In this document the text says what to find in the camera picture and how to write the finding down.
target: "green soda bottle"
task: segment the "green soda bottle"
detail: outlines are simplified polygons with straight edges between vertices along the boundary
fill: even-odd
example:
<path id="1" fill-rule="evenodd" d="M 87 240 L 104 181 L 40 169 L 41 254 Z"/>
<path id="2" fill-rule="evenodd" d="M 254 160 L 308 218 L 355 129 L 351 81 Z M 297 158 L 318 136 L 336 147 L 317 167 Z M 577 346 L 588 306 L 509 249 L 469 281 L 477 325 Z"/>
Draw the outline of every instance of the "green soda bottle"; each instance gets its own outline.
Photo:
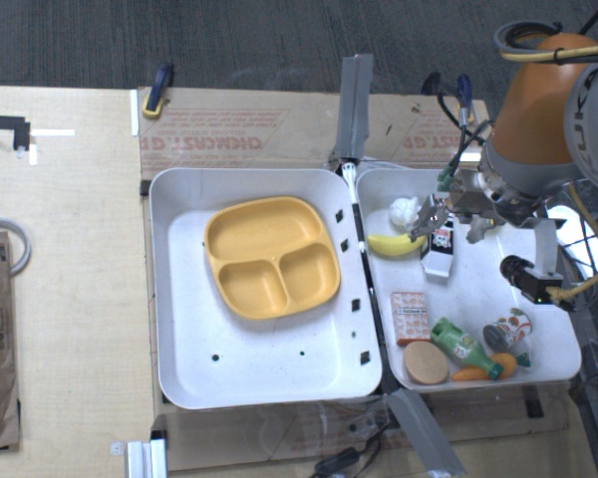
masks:
<path id="1" fill-rule="evenodd" d="M 478 366 L 487 372 L 492 380 L 502 373 L 502 366 L 487 357 L 483 346 L 447 318 L 442 317 L 431 331 L 432 341 L 455 359 Z"/>

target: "dark gray fabric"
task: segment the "dark gray fabric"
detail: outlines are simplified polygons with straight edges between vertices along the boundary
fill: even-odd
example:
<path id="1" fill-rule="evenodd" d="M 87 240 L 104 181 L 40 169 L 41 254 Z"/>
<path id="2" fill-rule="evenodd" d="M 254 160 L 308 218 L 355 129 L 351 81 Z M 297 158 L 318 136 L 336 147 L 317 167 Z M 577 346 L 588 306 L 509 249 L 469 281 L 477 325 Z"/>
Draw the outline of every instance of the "dark gray fabric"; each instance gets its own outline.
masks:
<path id="1" fill-rule="evenodd" d="M 0 85 L 129 89 L 160 62 L 177 87 L 339 92 L 341 61 L 375 56 L 373 93 L 472 79 L 494 117 L 517 65 L 509 21 L 576 32 L 598 0 L 0 0 Z M 588 33 L 598 39 L 598 24 Z"/>

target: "gray ring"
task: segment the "gray ring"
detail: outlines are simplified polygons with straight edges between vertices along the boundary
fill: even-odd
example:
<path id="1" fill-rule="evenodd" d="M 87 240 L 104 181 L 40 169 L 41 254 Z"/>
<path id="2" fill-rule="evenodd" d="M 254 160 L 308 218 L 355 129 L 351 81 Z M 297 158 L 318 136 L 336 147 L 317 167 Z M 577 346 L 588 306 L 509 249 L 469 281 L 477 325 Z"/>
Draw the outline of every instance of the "gray ring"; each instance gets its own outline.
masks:
<path id="1" fill-rule="evenodd" d="M 18 260 L 18 262 L 11 266 L 10 270 L 11 276 L 16 276 L 25 268 L 25 266 L 29 262 L 29 258 L 31 257 L 31 241 L 29 240 L 29 236 L 27 235 L 27 233 L 24 231 L 24 228 L 22 228 L 18 223 L 16 223 L 12 219 L 0 218 L 0 228 L 11 230 L 18 237 L 20 237 L 20 239 L 22 239 L 22 242 L 24 243 L 24 253 L 22 254 L 22 257 L 20 257 L 20 260 Z"/>

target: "white plastic tray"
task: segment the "white plastic tray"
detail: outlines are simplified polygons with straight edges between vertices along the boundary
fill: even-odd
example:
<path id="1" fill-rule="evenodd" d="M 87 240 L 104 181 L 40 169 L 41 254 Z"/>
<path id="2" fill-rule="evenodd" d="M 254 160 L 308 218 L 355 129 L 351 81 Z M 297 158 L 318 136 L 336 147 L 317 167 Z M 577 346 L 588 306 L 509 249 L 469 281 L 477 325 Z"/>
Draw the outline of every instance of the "white plastic tray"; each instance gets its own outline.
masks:
<path id="1" fill-rule="evenodd" d="M 219 209 L 282 195 L 302 198 L 319 213 L 337 252 L 340 288 L 306 312 L 247 320 L 221 298 L 202 247 L 204 227 Z M 202 409 L 355 398 L 376 389 L 382 373 L 376 330 L 340 177 L 317 169 L 175 168 L 153 180 L 149 201 L 157 365 L 170 401 Z"/>
<path id="2" fill-rule="evenodd" d="M 413 196 L 423 202 L 436 190 L 437 174 L 437 170 L 414 169 L 372 169 L 361 174 L 357 193 L 366 235 L 403 233 L 403 229 L 390 222 L 390 204 L 397 198 Z M 500 261 L 508 255 L 534 261 L 534 232 L 504 225 L 486 233 L 482 241 L 469 244 L 467 230 L 467 225 L 454 223 L 453 264 L 446 281 L 426 278 L 418 253 L 397 258 L 370 255 L 390 366 L 395 377 L 408 388 L 432 391 L 565 380 L 575 375 L 581 365 L 581 354 L 569 315 L 553 305 L 531 304 L 499 273 Z M 403 366 L 403 348 L 396 345 L 390 295 L 421 290 L 426 295 L 430 328 L 441 317 L 447 317 L 482 342 L 488 354 L 493 351 L 482 338 L 482 327 L 512 307 L 523 310 L 533 323 L 533 331 L 525 339 L 531 367 L 519 366 L 513 376 L 496 382 L 447 380 L 433 386 L 412 382 Z M 449 366 L 450 373 L 458 369 L 453 362 Z"/>

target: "yellow cable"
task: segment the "yellow cable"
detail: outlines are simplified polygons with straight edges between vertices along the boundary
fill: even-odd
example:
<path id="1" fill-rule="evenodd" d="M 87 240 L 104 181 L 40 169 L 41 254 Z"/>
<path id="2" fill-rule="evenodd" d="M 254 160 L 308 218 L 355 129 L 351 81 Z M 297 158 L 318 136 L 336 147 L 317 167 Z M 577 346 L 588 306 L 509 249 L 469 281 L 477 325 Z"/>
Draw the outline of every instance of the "yellow cable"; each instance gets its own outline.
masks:
<path id="1" fill-rule="evenodd" d="M 554 52 L 507 53 L 500 51 L 499 53 L 503 59 L 512 62 L 543 62 L 554 60 Z M 588 46 L 586 48 L 575 48 L 572 50 L 559 50 L 557 58 L 564 60 L 593 55 L 598 55 L 598 46 Z"/>
<path id="2" fill-rule="evenodd" d="M 580 199 L 580 195 L 578 194 L 578 191 L 576 191 L 576 188 L 574 187 L 573 183 L 570 183 L 567 186 L 567 193 L 571 197 L 571 200 L 574 202 L 574 205 L 576 206 L 576 208 L 582 213 L 582 216 L 585 219 L 585 221 L 589 224 L 589 226 L 592 228 L 592 230 L 596 233 L 596 237 L 598 237 L 598 223 L 596 222 L 596 220 L 594 218 L 591 217 L 591 214 L 589 214 L 587 207 L 585 207 L 585 204 L 582 203 L 582 200 Z"/>
<path id="3" fill-rule="evenodd" d="M 565 290 L 561 289 L 560 287 L 547 287 L 545 288 L 545 290 L 547 291 L 547 294 L 549 294 L 549 296 L 551 297 L 552 301 L 562 301 L 564 299 L 570 299 L 574 296 L 577 296 L 581 292 L 584 292 L 587 289 L 589 289 L 589 287 L 591 287 L 595 283 L 598 283 L 598 273 L 596 273 L 591 278 L 588 278 L 573 289 Z"/>

